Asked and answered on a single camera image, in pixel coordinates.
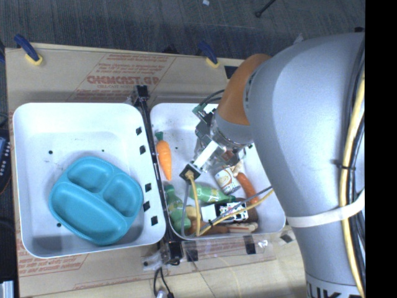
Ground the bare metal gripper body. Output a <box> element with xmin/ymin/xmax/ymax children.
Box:
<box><xmin>194</xmin><ymin>109</ymin><xmax>251</xmax><ymax>172</ymax></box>

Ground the white plastic tray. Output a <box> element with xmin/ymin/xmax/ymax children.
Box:
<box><xmin>12</xmin><ymin>102</ymin><xmax>167</xmax><ymax>260</ymax></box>
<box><xmin>149</xmin><ymin>102</ymin><xmax>287</xmax><ymax>242</ymax></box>

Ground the orange carrot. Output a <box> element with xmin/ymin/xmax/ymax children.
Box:
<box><xmin>154</xmin><ymin>131</ymin><xmax>173</xmax><ymax>182</ymax></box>

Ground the white printed can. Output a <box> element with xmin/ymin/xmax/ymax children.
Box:
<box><xmin>213</xmin><ymin>165</ymin><xmax>242</xmax><ymax>196</ymax></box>

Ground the green plastic bottle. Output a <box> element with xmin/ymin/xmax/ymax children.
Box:
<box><xmin>163</xmin><ymin>184</ymin><xmax>193</xmax><ymax>234</ymax></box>
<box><xmin>189</xmin><ymin>183</ymin><xmax>236</xmax><ymax>205</ymax></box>

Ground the orange sausage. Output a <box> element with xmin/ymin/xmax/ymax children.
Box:
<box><xmin>236</xmin><ymin>171</ymin><xmax>260</xmax><ymax>205</ymax></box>

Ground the white printed carton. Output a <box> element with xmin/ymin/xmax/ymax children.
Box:
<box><xmin>200</xmin><ymin>201</ymin><xmax>249</xmax><ymax>224</ymax></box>

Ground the orange brown bread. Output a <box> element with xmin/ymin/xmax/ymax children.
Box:
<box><xmin>189</xmin><ymin>220</ymin><xmax>231</xmax><ymax>237</ymax></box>

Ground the hot dog in bread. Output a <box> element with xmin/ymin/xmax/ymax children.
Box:
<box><xmin>226</xmin><ymin>222</ymin><xmax>259</xmax><ymax>234</ymax></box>

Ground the blue divided plate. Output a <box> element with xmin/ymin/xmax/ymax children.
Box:
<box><xmin>48</xmin><ymin>156</ymin><xmax>145</xmax><ymax>247</ymax></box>

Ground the brown cardboard board red print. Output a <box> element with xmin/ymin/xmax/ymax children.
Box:
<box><xmin>4</xmin><ymin>42</ymin><xmax>280</xmax><ymax>298</ymax></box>

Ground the black block with thin wires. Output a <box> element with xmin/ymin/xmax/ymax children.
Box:
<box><xmin>159</xmin><ymin>240</ymin><xmax>184</xmax><ymax>266</ymax></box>
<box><xmin>134</xmin><ymin>84</ymin><xmax>151</xmax><ymax>104</ymax></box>

